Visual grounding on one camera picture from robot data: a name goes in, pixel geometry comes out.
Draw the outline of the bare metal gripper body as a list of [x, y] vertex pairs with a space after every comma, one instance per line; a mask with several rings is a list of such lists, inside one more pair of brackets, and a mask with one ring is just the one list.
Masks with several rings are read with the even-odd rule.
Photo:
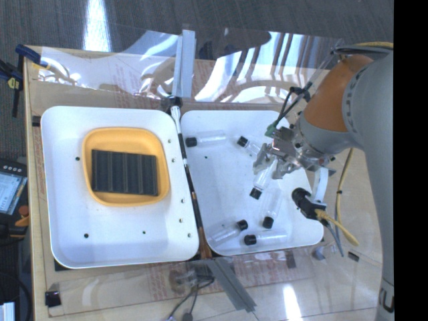
[[282, 126], [273, 133], [272, 152], [278, 156], [279, 161], [288, 161], [300, 165], [301, 169], [316, 172], [325, 168], [328, 173], [335, 173], [336, 169], [330, 168], [330, 156], [323, 154], [311, 146], [303, 137], [298, 127], [293, 129]]

